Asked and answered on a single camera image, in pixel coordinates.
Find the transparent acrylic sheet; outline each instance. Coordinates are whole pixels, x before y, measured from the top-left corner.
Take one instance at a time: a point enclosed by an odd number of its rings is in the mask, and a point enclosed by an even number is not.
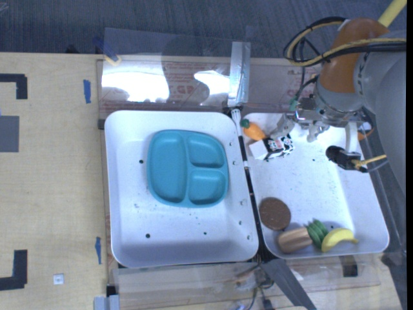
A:
[[[314,260],[289,260],[287,265],[307,293],[336,291],[381,284],[382,264],[378,256],[355,256],[357,276],[344,277],[338,257]],[[265,281],[257,263],[224,263],[214,265],[185,265],[151,269],[114,269],[112,271],[121,308],[159,309],[177,305],[211,303],[205,309],[230,309],[234,300],[248,305],[254,289]],[[283,296],[274,284],[265,289],[267,297]],[[290,302],[278,298],[278,306]]]
[[[279,112],[301,81],[300,67],[249,59],[253,47],[240,41],[107,28],[105,45],[120,63],[98,66],[101,119],[116,110],[221,112],[229,105]],[[307,68],[306,80],[315,73]]]

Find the yellow pole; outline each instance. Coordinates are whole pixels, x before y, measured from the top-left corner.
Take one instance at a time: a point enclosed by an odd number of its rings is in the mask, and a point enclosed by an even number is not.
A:
[[[393,0],[387,7],[383,15],[380,16],[378,21],[385,27],[392,24],[393,20],[399,15],[401,10],[406,6],[407,0]]]

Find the brown cookie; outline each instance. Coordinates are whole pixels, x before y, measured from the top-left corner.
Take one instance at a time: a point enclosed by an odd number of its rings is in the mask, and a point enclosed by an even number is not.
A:
[[[269,229],[285,229],[291,221],[291,212],[287,205],[277,198],[265,198],[259,205],[259,217]]]

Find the small white square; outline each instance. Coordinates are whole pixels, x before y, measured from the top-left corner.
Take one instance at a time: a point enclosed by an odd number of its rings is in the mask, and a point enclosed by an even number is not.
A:
[[[65,275],[63,273],[53,274],[53,284],[63,285],[65,283]]]

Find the gray square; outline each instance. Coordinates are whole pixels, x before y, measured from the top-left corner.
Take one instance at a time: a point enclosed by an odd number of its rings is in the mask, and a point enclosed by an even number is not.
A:
[[[19,116],[0,116],[0,152],[19,152]]]

